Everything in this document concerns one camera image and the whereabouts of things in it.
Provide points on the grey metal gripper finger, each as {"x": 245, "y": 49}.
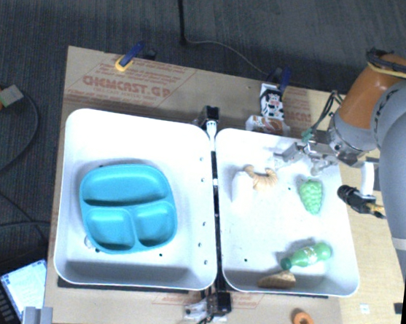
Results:
{"x": 319, "y": 164}
{"x": 292, "y": 152}

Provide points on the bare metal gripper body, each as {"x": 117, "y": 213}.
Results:
{"x": 324, "y": 147}

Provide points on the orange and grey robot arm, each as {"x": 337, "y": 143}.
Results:
{"x": 399, "y": 119}

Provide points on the green grapes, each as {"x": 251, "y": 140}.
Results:
{"x": 311, "y": 194}

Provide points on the white and brown packet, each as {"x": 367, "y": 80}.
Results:
{"x": 266, "y": 124}

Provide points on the tan croissant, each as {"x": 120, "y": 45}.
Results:
{"x": 263, "y": 181}

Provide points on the cow print carton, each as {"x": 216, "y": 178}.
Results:
{"x": 272, "y": 105}

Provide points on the white carton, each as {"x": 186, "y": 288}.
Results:
{"x": 239, "y": 189}

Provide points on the white plastic tray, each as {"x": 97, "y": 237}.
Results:
{"x": 261, "y": 223}
{"x": 136, "y": 138}

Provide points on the thin black and white rod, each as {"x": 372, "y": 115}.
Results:
{"x": 215, "y": 177}

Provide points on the green bottle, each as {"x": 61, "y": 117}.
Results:
{"x": 307, "y": 255}

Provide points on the tan pizza slice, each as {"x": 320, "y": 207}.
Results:
{"x": 278, "y": 280}

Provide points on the brown cardboard board red print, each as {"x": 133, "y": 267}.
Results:
{"x": 135, "y": 83}

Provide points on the blue divided plate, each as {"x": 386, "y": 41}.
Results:
{"x": 124, "y": 203}

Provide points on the black cylinder on white bracket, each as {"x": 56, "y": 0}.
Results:
{"x": 354, "y": 196}

